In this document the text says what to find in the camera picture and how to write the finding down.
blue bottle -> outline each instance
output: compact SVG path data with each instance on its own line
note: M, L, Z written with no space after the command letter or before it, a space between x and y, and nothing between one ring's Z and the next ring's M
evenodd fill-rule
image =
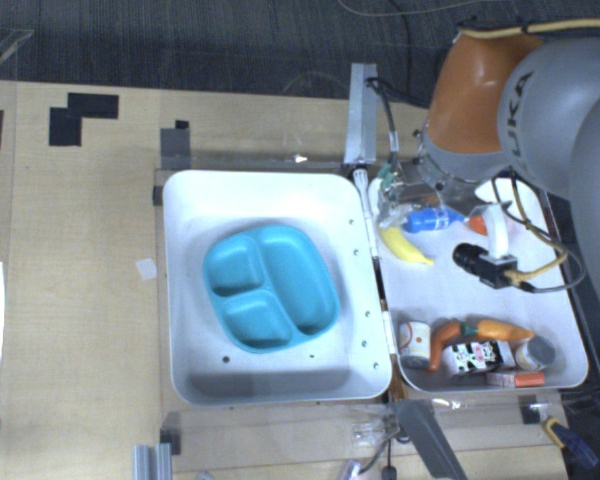
M407 215L402 225L407 233L419 233L420 231L434 231L436 229L448 228L456 221L464 221L464 217L444 206L437 208L424 208Z

black cable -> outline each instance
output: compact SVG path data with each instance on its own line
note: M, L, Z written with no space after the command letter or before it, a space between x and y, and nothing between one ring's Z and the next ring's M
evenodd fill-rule
M387 465L382 468L380 478L382 480L398 480L398 471L391 465L391 441L389 441L387 449Z
M371 87L373 89L373 92L375 92L380 97L380 101L382 101L382 107L384 108L384 113L387 115L389 131L395 132L396 125L393 121L393 114L391 113L391 107L389 106L389 99L387 98L387 93L385 92L383 85L379 83L379 80L379 78L367 78L365 82L367 86Z
M363 475L364 473L369 471L373 466L375 466L376 462L378 462L378 459L380 458L380 455L382 455L382 452L384 451L384 449L388 446L388 444L390 442L391 442L391 438L387 439L380 445L380 447L378 448L378 451L376 451L375 455L373 457L371 457L371 460L369 460L367 465L360 468L360 471L358 471L358 475Z
M398 12L402 12L402 9L395 2L395 0L386 0L386 1ZM409 28L409 21L404 14L401 14L400 18L402 18L402 23L404 23L404 30L405 30L406 36L407 36L406 37L407 48L410 49L411 48L411 46L410 46L411 45L411 29ZM400 101L404 101L405 103L408 103L415 107L427 108L429 106L428 103L423 102L421 99L413 97L411 95L411 72L413 71L413 58L409 52L407 52L407 66L406 67L407 67L407 80L406 80L406 84L405 84L406 92L402 93L402 92L396 91L394 89L394 93L398 96L397 99L400 99Z
M402 16L402 15L414 16L414 15L418 15L418 14L428 14L428 13L432 13L432 12L446 11L449 9L457 9L459 7L464 7L467 5L475 5L475 4L482 4L482 3L488 3L488 2L513 2L513 1L528 1L528 0L465 0L464 2L443 5L440 7L432 7L429 9L420 9L420 10L413 10L413 11L399 11L399 12L385 12L385 13L362 12L362 11L358 11L356 9L352 9L347 4L345 4L342 0L337 0L337 1L347 11L349 11L353 14L356 14L358 16L364 16L364 17L368 17L368 18L388 18L391 16Z
M501 203L502 199L500 198L500 192L498 191L498 187L496 185L496 179L497 179L497 176L494 176L493 178L491 178L491 186L493 187L493 192L496 196L496 200L499 203ZM517 175L516 175L515 171L513 171L513 169L511 170L509 179L511 180L512 185L517 190ZM540 229L539 227L535 226L531 222L525 222L522 219L519 219L518 217L516 217L515 215L512 215L511 212L509 211L509 209L505 209L503 211L504 211L504 214L507 217L509 217L511 220L513 220L514 222L524 226L525 228L527 226L533 226L538 231L538 233L540 233L542 236L544 236L547 240L550 240L553 243L560 243L561 245L564 246L564 244L562 244L562 242L559 242L558 240L556 240L553 236L551 236L545 230ZM534 286L531 283L522 282L522 283L520 283L520 286L518 286L518 288L520 288L521 290L523 290L525 292L540 294L540 293L554 293L554 292L559 292L562 290L568 290L568 289L574 288L575 286L580 284L587 274L587 271L584 268L584 264L582 263L582 260L580 259L580 257L577 254L575 254L573 251L571 251L566 246L564 246L564 248L565 248L565 251L567 252L567 254L571 257L571 259L578 266L578 275L575 277L575 279L573 281L571 281L569 283L565 283L563 285L559 285L559 286L550 286L548 288L537 288L536 286Z

blue plate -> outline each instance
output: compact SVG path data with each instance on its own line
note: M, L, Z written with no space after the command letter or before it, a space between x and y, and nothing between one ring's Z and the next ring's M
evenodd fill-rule
M340 313L320 253L292 226L262 226L221 240L207 253L203 275L227 336L250 352L273 352L315 338Z

beige table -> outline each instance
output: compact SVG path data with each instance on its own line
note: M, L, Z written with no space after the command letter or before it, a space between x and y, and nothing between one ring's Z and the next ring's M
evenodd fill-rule
M15 109L4 97L14 91ZM84 119L82 147L50 147L49 108L65 107L70 91L119 95L119 118ZM162 424L157 283L136 268L156 255L151 193L160 127L190 121L194 148L266 149L282 140L335 153L343 147L347 103L0 82L0 109L16 131L12 202L0 194L0 204L11 204L10 228L2 229L10 238L0 480L131 478L133 446L155 445ZM403 105L395 114L399 129L409 131L424 116ZM0 170L0 180L8 176L9 168ZM559 397L551 400L559 412ZM285 410L294 422L296 409ZM218 439L234 433L204 428ZM250 456L214 459L216 479L334 479L346 454L373 452L352 447L345 435L320 462L272 464L271 450L260 448L252 431L235 428L253 438ZM470 431L452 426L448 436L470 478L566 478L560 451L537 425L485 421ZM310 439L287 437L298 450ZM428 478L411 445L394 454L401 478Z

black wire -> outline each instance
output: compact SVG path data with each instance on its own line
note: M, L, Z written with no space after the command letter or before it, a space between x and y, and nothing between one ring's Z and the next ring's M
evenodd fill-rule
M384 449L388 446L388 444L390 442L391 442L391 438L387 439L384 443L382 443L380 445L380 447L378 448L378 451L376 451L375 455L373 457L371 457L371 460L369 461L369 463L366 466L364 466L363 468L361 468L360 471L358 471L358 475L362 475L362 474L366 473L375 465L376 462L378 462L380 455L382 455L382 452L384 451Z
M493 192L494 192L494 194L496 196L496 200L499 203L501 203L502 199L500 198L500 192L498 191L498 187L496 185L496 179L497 179L497 176L494 176L493 178L491 178L491 186L493 187ZM509 179L511 180L511 184L517 190L517 179L518 179L518 177L517 177L515 171L513 171L513 169L511 170L511 173L509 175ZM514 222L517 222L518 224L524 226L525 228L528 227L528 226L533 226L534 229L536 229L538 231L538 233L540 233L542 236L544 236L547 240L550 240L554 244L560 244L560 245L562 245L565 248L565 251L567 252L567 255L569 255L571 257L571 259L578 266L578 275L575 277L575 279L573 281L571 281L569 283L565 283L565 284L559 285L559 286L550 286L548 288L538 288L538 287L534 286L531 283L523 282L523 283L520 283L520 286L519 286L519 288L521 290L523 290L525 292L529 292L529 293L536 293L536 294L540 294L540 293L554 293L554 292L559 292L559 291L562 291L562 290L568 290L570 288L573 288L573 287L577 286L578 284L580 284L582 282L582 280L585 278L585 276L587 274L587 271L584 268L584 264L582 263L582 260L580 259L580 257L577 254L575 254L573 251L571 251L562 242L559 242L558 240L556 240L549 233L547 233L543 229L540 229L539 227L535 226L532 222L530 222L530 221L525 222L522 219L519 219L518 217L516 217L515 215L512 215L511 212L509 212L509 209L505 209L504 213L505 213L505 215L507 217L509 217Z
M387 93L385 92L384 87L380 83L378 83L378 81L379 81L378 78L367 78L365 80L367 85L373 89L373 92L375 92L380 97L380 100L382 101L382 107L384 108L384 113L387 115L389 131L395 132L396 125L393 121L393 114L391 113L391 107L389 106L389 99L387 98Z
M402 101L403 103L408 103L409 105L413 105L414 107L421 107L421 108L429 107L429 104L426 101L420 100L420 99L416 98L415 96L410 96L408 94L405 94L405 93L399 91L398 89L393 87L393 85L391 85L389 82L387 82L383 78L371 78L370 80L373 80L373 81L377 82L378 85L381 85L384 88L384 91L386 92L386 94L389 98L392 98L396 101Z
M400 6L395 2L395 0L386 0L396 11L402 12ZM400 15L402 18L402 23L404 23L404 30L406 32L407 39L407 47L410 49L411 46L411 29L409 28L409 21L404 14ZM407 53L407 81L406 81L406 92L401 93L399 91L395 91L397 96L396 99L400 99L400 101L404 101L405 103L409 103L410 105L427 108L429 106L428 103L423 102L421 99L416 98L411 95L411 72L413 71L413 58L410 53Z

